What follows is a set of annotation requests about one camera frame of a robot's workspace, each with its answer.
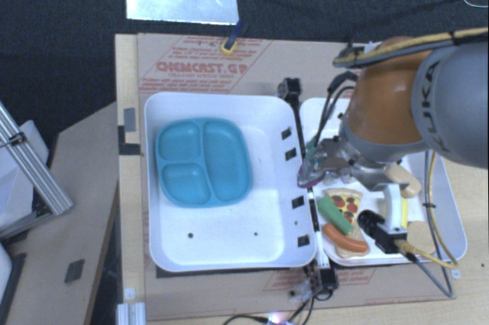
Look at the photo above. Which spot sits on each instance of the tan bread slice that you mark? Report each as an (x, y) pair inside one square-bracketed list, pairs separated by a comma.
[(353, 254)]

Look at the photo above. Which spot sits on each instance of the green toy vegetable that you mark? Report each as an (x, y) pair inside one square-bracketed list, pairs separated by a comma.
[(334, 214)]

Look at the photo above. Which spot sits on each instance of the thin black and white rod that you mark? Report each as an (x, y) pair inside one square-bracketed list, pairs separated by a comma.
[(299, 124)]

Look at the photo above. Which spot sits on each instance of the pizza slice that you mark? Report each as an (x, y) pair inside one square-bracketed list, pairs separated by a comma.
[(345, 201)]

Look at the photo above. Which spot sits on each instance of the brown cardboard board red print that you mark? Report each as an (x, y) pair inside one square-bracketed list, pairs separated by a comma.
[(198, 63)]

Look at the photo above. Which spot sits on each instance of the beige bread roll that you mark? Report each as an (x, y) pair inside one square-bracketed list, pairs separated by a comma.
[(405, 178)]

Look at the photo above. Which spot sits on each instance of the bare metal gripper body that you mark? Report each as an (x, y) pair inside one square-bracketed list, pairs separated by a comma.
[(344, 164)]

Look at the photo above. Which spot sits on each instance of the tan round biscuit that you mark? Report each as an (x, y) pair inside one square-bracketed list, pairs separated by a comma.
[(422, 237)]

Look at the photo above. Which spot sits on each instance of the white plastic tray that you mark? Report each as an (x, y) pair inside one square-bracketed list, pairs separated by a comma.
[(229, 235), (443, 197)]

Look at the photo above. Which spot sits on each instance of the red sausage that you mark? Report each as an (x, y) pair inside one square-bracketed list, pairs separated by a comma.
[(344, 237)]

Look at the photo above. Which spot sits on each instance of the blue divided plate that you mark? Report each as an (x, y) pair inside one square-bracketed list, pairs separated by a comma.
[(221, 159)]

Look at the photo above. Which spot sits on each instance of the black cylinder on white bracket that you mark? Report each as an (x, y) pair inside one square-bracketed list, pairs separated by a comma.
[(386, 235)]

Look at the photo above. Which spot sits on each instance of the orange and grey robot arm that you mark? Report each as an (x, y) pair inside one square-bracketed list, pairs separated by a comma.
[(386, 101)]

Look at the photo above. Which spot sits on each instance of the yellow flat block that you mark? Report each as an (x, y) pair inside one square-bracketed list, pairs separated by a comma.
[(405, 210)]

